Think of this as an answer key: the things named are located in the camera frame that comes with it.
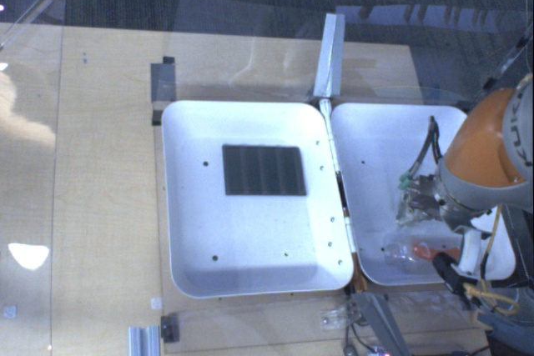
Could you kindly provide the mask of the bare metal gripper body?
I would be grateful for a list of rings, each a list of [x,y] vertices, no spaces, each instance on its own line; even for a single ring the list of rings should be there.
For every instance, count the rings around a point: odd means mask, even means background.
[[[401,200],[408,202],[412,211],[420,209],[432,213],[433,221],[443,222],[441,216],[441,197],[436,192],[438,184],[434,174],[418,175],[401,183]]]

